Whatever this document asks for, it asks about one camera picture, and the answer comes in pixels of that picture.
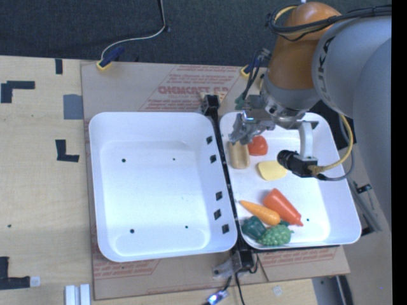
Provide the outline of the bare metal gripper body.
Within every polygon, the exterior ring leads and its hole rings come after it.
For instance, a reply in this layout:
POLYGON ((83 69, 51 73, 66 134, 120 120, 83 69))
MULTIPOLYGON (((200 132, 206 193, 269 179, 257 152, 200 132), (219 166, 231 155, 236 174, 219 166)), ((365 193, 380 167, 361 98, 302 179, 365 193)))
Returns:
POLYGON ((249 95, 243 106, 243 124, 256 128, 272 130, 275 126, 292 128, 295 122, 301 120, 306 110, 291 109, 272 97, 264 95, 249 95))

